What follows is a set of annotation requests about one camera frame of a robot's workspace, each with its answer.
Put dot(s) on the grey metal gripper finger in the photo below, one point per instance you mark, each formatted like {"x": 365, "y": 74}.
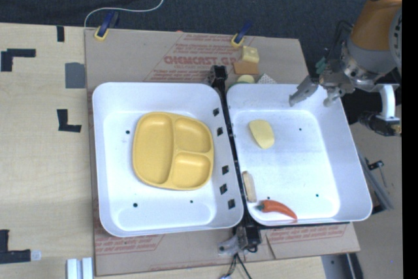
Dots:
{"x": 303, "y": 91}
{"x": 333, "y": 97}

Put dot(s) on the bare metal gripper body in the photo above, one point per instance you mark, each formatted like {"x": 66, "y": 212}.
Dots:
{"x": 339, "y": 76}

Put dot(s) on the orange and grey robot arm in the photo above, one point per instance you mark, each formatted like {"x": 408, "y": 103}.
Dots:
{"x": 375, "y": 26}

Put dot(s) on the white dotted packet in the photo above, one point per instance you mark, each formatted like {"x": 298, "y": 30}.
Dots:
{"x": 266, "y": 78}

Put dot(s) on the pale yellow round toy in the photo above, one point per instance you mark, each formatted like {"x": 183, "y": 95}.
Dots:
{"x": 245, "y": 78}

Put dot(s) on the pale yellow oval toy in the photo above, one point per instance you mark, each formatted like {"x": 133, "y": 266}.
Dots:
{"x": 262, "y": 134}

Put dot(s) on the yellow cheese wedge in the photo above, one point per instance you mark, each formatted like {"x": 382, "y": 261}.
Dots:
{"x": 250, "y": 54}

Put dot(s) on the white plastic tray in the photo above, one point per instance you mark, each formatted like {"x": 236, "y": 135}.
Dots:
{"x": 163, "y": 209}
{"x": 310, "y": 166}

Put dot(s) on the thin black rod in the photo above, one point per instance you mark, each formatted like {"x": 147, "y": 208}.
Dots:
{"x": 230, "y": 127}

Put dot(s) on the orange carrot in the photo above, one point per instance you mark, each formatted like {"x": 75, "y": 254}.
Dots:
{"x": 277, "y": 207}

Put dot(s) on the yellow divided plate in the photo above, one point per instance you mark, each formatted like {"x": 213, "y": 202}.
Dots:
{"x": 153, "y": 147}

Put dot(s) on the brown cardboard board, red print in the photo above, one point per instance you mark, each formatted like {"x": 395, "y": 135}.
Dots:
{"x": 130, "y": 59}

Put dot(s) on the black cylinder on white bracket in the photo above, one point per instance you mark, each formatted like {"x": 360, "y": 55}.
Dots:
{"x": 388, "y": 101}

